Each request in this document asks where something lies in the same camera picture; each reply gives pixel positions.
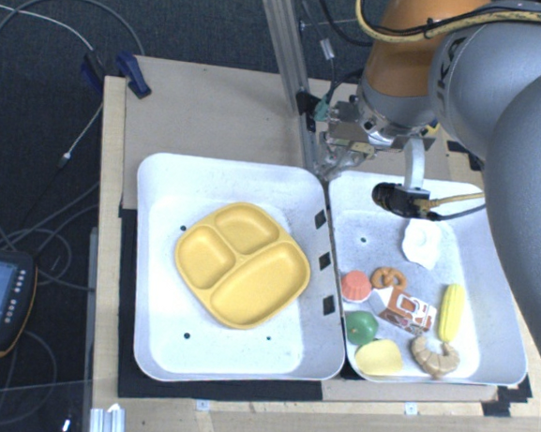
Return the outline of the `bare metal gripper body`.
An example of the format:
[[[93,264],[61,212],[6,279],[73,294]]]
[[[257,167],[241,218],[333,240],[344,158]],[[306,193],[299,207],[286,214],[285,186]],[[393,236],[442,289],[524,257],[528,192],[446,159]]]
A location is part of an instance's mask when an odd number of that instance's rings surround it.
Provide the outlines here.
[[[337,102],[328,112],[329,144],[347,147],[350,151],[374,156],[379,151],[403,150],[411,142],[428,150],[428,138],[422,136],[422,127],[406,127],[373,111],[366,102]]]

